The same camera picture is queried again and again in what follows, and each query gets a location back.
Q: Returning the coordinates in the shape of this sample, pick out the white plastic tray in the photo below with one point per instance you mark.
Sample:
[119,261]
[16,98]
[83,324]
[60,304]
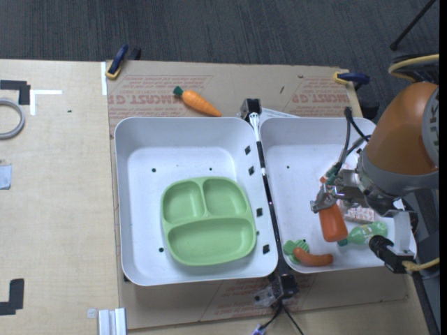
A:
[297,201]
[146,194]

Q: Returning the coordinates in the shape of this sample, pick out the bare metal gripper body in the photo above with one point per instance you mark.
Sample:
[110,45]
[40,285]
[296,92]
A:
[352,185]

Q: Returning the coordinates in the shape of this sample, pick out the green divided plate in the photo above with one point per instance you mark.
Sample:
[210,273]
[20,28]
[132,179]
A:
[209,236]

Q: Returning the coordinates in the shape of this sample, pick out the white paper sheet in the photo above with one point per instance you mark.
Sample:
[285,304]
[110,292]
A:
[277,113]

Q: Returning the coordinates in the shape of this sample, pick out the orange toy carrot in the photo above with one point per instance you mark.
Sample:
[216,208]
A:
[199,102]

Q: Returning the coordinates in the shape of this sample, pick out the thin black and white rod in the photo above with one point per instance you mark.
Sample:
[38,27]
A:
[267,187]

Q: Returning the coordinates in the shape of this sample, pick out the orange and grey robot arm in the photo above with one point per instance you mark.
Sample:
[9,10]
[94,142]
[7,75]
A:
[398,141]

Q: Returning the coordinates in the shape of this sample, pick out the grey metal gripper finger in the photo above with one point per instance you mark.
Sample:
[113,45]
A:
[318,205]
[328,190]

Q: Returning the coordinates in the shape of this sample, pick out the orange plastic bottle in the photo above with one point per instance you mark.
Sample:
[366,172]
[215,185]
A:
[332,226]

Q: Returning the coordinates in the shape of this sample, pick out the green plastic bottle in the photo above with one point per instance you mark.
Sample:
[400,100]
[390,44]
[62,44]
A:
[363,233]

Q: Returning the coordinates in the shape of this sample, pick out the white and orange packet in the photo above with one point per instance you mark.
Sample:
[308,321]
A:
[359,215]

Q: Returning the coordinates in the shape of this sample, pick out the green toy vegetable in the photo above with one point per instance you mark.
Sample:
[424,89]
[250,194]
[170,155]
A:
[290,248]

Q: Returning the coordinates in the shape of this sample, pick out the brown cardboard board red print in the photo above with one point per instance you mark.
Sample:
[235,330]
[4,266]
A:
[230,89]

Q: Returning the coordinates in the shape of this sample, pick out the black cylinder on white bracket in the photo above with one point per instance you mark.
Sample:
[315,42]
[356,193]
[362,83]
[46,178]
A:
[393,258]

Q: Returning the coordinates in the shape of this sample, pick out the orange toy sausage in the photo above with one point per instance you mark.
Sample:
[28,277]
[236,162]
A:
[312,259]

